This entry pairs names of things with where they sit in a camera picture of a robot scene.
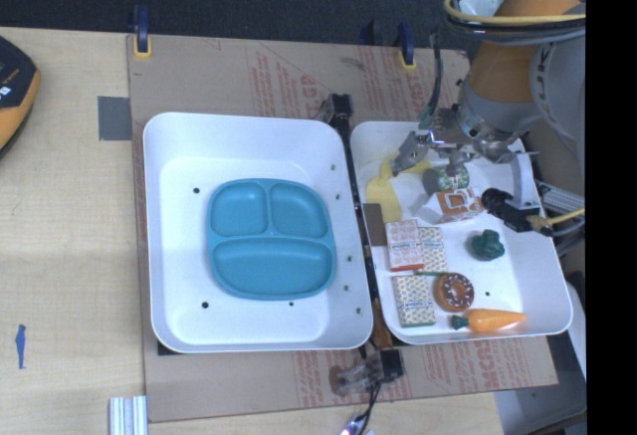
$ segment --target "toy carrot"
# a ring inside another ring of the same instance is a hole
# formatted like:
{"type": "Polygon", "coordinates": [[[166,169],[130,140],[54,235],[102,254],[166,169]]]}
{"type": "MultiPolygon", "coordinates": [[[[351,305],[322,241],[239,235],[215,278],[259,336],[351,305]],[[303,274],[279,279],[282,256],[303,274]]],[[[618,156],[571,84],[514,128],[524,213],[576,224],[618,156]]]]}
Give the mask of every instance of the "toy carrot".
{"type": "Polygon", "coordinates": [[[468,327],[475,332],[488,332],[520,322],[526,317],[524,313],[477,308],[468,310],[464,317],[453,315],[451,325],[455,330],[468,327]]]}

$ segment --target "wooden table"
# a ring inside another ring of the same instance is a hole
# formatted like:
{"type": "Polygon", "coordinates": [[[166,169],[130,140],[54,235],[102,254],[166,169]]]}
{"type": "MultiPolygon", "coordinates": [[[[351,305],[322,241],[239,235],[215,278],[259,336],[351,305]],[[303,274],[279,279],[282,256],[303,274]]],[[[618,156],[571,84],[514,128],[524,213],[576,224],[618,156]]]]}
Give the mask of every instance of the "wooden table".
{"type": "MultiPolygon", "coordinates": [[[[1,431],[104,435],[108,400],[144,394],[131,145],[100,140],[98,125],[98,98],[128,97],[126,35],[0,35],[42,71],[27,126],[0,160],[1,431]]],[[[336,434],[364,408],[150,424],[148,433],[336,434]]],[[[493,393],[378,403],[368,429],[502,433],[493,393]]]]}

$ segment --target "cardboard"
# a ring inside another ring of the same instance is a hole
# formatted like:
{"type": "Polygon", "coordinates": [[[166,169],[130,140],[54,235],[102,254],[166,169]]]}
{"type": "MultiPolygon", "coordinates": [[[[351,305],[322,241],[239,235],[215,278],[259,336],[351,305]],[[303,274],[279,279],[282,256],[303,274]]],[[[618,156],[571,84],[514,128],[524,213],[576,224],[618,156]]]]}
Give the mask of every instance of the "cardboard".
{"type": "MultiPolygon", "coordinates": [[[[148,58],[134,55],[132,37],[126,43],[149,422],[366,403],[366,394],[341,397],[333,387],[335,373],[360,362],[357,349],[175,354],[158,344],[150,323],[142,132],[164,111],[313,118],[332,93],[351,95],[352,126],[411,121],[433,90],[433,51],[417,49],[416,69],[405,71],[389,47],[170,36],[152,43],[148,58]]],[[[443,51],[442,60],[440,105],[448,107],[469,64],[456,51],[443,51]]],[[[400,348],[405,374],[383,386],[378,401],[556,382],[543,336],[400,348]]]]}

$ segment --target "toy donut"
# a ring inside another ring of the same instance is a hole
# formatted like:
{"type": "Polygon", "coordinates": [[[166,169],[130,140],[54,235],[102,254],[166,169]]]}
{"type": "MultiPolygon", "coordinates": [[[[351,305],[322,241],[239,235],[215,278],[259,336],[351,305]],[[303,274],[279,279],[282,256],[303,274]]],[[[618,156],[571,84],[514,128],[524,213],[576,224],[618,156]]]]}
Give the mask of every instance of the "toy donut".
{"type": "Polygon", "coordinates": [[[474,286],[465,276],[457,272],[444,274],[438,280],[434,297],[447,312],[463,312],[474,301],[474,286]]]}

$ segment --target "blue divided dish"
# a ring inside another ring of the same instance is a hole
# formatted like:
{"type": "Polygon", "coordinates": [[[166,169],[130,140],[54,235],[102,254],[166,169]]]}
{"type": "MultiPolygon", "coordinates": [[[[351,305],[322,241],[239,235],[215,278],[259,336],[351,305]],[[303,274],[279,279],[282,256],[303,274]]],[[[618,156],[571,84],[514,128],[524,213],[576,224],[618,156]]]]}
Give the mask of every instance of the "blue divided dish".
{"type": "Polygon", "coordinates": [[[206,221],[208,261],[230,294],[301,299],[334,277],[329,214],[305,185],[265,178],[226,182],[212,194],[206,221]]]}

